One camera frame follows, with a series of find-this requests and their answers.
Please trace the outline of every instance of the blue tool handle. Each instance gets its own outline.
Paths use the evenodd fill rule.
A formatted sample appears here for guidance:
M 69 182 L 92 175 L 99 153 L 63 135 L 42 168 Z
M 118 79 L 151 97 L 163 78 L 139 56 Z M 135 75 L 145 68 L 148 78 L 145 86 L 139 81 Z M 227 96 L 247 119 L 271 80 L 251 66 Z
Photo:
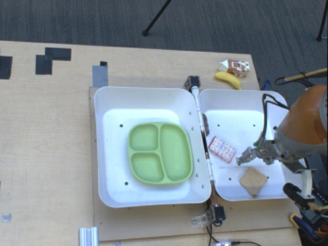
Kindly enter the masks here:
M 312 240 L 320 240 L 320 237 L 314 232 L 314 229 L 306 223 L 301 218 L 294 216 L 293 220 L 296 222 L 297 225 L 306 233 L 306 235 Z

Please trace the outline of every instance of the wooden stick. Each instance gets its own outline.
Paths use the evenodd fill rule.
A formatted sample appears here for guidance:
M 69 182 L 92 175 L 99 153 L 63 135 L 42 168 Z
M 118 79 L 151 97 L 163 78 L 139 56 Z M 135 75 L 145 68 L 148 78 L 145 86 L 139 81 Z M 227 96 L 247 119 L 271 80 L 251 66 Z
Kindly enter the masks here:
M 305 77 L 314 76 L 314 75 L 321 74 L 321 73 L 324 73 L 324 72 L 327 72 L 327 68 L 318 69 L 318 70 L 315 70 L 315 71 L 311 71 L 311 72 L 296 75 L 296 76 L 285 77 L 284 81 L 302 79 L 302 78 L 305 78 Z

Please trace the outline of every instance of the small gray square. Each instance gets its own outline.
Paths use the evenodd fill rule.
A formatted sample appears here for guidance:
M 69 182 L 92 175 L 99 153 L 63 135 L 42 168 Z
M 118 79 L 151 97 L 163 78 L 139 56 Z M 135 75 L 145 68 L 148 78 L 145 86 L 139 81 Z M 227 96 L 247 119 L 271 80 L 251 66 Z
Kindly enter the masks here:
M 2 222 L 10 222 L 10 220 L 11 220 L 11 213 L 4 213 L 1 216 L 1 221 Z

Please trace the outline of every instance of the banana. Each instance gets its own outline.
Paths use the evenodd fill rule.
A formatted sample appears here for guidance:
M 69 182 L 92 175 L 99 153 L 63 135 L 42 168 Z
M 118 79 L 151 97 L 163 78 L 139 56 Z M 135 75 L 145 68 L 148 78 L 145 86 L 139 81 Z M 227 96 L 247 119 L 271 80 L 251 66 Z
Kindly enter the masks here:
M 226 72 L 220 71 L 220 72 L 217 72 L 215 74 L 215 77 L 217 79 L 220 79 L 220 80 L 223 80 L 223 81 L 228 82 L 235 89 L 239 89 L 239 90 L 241 89 L 240 80 L 236 76 L 234 76 L 234 75 L 232 75 L 230 73 L 226 73 Z

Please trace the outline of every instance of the dark gray floor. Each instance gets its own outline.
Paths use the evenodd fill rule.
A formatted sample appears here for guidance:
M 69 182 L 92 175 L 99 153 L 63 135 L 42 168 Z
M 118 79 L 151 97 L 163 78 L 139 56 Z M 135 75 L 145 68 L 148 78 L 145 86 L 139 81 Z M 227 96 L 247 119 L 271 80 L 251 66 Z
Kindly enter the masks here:
M 143 37 L 165 1 L 0 0 L 0 39 L 249 53 L 261 85 L 327 66 L 327 40 L 315 40 L 325 0 L 173 0 Z M 304 86 L 271 89 L 291 104 Z

